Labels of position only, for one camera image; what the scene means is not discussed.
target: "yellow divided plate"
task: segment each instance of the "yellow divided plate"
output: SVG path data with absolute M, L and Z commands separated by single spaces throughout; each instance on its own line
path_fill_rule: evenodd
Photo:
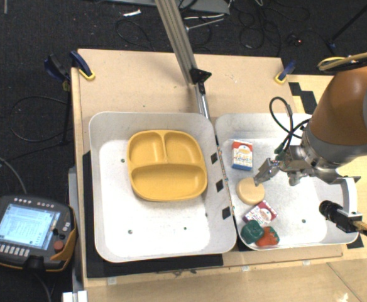
M 150 201 L 192 199 L 207 186 L 207 169 L 197 141 L 173 130 L 143 131 L 128 142 L 133 191 Z

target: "beige disc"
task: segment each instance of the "beige disc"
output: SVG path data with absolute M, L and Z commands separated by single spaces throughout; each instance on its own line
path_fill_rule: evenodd
M 236 185 L 236 193 L 240 200 L 250 205 L 258 204 L 265 198 L 263 184 L 256 187 L 252 177 L 240 180 Z

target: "small box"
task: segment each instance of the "small box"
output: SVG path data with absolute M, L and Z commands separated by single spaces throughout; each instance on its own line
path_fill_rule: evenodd
M 277 212 L 263 200 L 261 203 L 251 209 L 249 213 L 243 216 L 245 223 L 256 220 L 260 226 L 266 227 L 272 220 L 277 217 Z
M 234 140 L 231 146 L 233 164 L 232 168 L 241 170 L 251 170 L 253 166 L 253 147 L 252 143 Z

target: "wooden table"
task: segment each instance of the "wooden table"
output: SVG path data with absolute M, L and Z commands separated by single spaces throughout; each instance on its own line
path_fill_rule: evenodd
M 134 274 L 109 278 L 85 275 L 85 225 L 82 156 L 89 151 L 88 124 L 102 111 L 198 112 L 194 90 L 185 85 L 172 53 L 79 50 L 96 73 L 86 81 L 72 69 L 75 158 L 79 199 L 82 278 L 89 301 L 231 301 L 263 298 L 268 301 L 367 301 L 367 237 L 364 247 L 326 245 L 273 251 L 223 254 L 223 267 Z M 212 72 L 206 82 L 212 122 L 224 113 L 268 113 L 274 96 L 286 99 L 303 113 L 288 82 L 273 78 L 283 70 L 281 59 L 196 55 L 199 68 Z M 331 76 L 290 75 L 318 101 Z M 283 112 L 283 108 L 274 108 Z M 367 157 L 341 169 L 361 176 L 357 183 L 358 210 L 367 222 Z

